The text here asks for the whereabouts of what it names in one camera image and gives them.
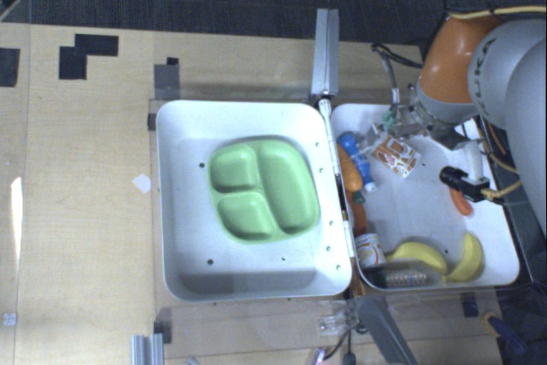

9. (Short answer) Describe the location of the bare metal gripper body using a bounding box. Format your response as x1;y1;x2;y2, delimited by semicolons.
391;103;433;138

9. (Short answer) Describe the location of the orange and white carton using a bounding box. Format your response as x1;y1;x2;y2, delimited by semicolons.
368;135;422;180

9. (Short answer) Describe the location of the blue and white bottle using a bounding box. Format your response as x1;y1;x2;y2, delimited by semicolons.
336;131;379;194

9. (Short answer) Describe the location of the orange carrot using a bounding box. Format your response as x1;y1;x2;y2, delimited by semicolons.
336;143;368;205

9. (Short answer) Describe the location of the white plastic tray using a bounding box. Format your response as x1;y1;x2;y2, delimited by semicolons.
155;99;354;304
331;103;522;293

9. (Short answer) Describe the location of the dark orange sausage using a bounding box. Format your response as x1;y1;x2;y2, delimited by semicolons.
351;202;369;237

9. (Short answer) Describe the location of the red sausage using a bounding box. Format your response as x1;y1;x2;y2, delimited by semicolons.
448;186;475;218

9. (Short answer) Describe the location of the green divided plate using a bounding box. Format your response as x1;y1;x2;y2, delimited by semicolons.
207;138;323;246

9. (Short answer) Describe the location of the white and orange can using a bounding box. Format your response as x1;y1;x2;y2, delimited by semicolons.
354;232;388;269

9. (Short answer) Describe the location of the yellow banana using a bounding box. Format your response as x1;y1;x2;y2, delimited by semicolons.
385;240;450;276
443;231;485;284

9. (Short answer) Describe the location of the clear plastic bottle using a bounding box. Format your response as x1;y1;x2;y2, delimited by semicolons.
370;262;446;290

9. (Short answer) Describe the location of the black cylinder on white bracket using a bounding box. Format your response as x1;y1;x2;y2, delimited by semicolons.
438;139;492;203

